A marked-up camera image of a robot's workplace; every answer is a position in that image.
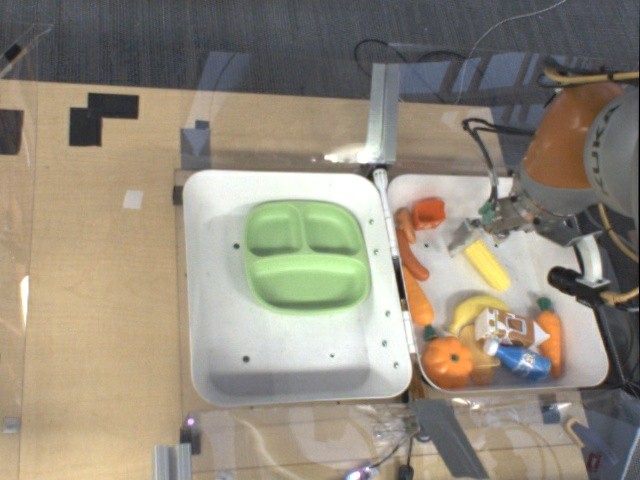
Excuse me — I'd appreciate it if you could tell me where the brown and white carton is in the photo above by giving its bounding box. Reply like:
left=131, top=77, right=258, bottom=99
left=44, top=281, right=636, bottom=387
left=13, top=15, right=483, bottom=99
left=473, top=307, right=552, bottom=355

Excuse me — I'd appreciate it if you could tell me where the long orange sausage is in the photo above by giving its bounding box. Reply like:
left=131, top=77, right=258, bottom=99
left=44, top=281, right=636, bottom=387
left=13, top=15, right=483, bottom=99
left=396, top=227, right=431, bottom=283

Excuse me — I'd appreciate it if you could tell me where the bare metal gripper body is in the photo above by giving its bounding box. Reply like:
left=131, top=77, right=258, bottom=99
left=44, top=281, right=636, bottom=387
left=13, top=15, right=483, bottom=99
left=480, top=198, right=542, bottom=243

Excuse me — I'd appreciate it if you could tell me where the blue and white bottle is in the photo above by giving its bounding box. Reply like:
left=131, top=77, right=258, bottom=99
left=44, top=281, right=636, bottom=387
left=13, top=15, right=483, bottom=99
left=481, top=339, right=553, bottom=383

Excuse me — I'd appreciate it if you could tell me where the plain orange carrot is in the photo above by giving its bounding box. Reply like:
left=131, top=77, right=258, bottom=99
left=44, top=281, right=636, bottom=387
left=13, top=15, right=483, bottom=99
left=401, top=264, right=436, bottom=327

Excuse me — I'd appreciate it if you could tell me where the yellow banana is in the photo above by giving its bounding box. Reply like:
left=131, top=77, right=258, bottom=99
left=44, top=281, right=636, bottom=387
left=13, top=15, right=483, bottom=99
left=447, top=293, right=512, bottom=337

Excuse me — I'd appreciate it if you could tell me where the orange pumpkin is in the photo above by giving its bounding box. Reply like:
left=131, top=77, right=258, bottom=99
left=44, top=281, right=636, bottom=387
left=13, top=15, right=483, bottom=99
left=420, top=324, right=474, bottom=390

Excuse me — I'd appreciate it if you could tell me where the thin black and white rod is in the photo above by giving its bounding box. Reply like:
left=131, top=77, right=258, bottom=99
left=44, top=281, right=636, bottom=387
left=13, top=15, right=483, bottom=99
left=372, top=167, right=417, bottom=355

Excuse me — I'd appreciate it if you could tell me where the orange carrot with green top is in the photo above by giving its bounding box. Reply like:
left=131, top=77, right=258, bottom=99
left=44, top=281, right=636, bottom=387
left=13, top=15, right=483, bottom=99
left=535, top=296, right=566, bottom=380

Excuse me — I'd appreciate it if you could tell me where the black cylinder on white bracket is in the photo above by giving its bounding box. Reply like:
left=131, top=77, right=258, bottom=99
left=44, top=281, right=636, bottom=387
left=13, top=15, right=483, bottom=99
left=546, top=235, right=612, bottom=310

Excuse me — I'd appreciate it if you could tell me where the yellow corn cob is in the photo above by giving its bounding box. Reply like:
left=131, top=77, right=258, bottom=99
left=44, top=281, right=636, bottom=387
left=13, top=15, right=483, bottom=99
left=464, top=238, right=512, bottom=292

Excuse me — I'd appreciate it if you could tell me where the orange-red cup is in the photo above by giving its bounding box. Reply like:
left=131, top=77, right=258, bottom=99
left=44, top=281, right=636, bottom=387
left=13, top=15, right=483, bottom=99
left=411, top=197, right=447, bottom=232

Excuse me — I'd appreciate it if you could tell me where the green divided plate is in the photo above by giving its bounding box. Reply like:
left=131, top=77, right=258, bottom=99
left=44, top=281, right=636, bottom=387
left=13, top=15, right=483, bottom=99
left=242, top=199, right=373, bottom=316

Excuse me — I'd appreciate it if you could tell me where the white plastic tray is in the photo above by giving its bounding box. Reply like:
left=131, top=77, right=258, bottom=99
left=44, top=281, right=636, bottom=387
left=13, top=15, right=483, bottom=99
left=181, top=169, right=414, bottom=409
left=387, top=173, right=611, bottom=395

